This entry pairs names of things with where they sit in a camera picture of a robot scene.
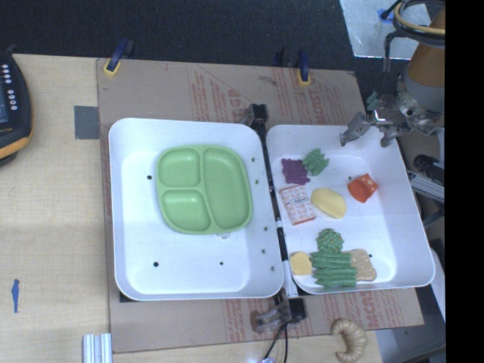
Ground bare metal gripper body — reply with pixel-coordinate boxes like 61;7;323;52
372;88;445;136

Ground small green pea pods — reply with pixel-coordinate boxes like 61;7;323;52
301;147;330;177

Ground purple grapes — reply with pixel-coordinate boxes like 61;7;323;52
281;157;312;186

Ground yellow potato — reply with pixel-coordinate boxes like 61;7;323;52
310;187;348;220

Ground white plastic tray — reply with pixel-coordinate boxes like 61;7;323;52
107;117;285;302
265;123;436;296

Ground orange and white packet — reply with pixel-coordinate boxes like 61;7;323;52
278;184;318;227

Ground green broccoli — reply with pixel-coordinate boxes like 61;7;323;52
315;228;346;257

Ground beige bread slice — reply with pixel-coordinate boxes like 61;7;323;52
347;248;378;283

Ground thin black and white rod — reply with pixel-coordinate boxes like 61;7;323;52
257;123;299;299

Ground large green beans bundle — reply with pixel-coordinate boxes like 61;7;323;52
309;250;358;290

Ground green divided plate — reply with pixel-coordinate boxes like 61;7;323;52
155;144;254;236

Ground yellow round biscuit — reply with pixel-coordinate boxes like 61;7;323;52
288;250;314;277

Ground brown cardboard board red print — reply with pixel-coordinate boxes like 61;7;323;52
95;57;425;354

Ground beige croissant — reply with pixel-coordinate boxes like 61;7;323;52
330;318;369;363

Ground black cylinder on white bracket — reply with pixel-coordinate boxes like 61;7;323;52
407;126;446;204

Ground black block with thin wires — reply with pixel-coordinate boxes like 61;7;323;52
237;103;270;129
250;296;308;334

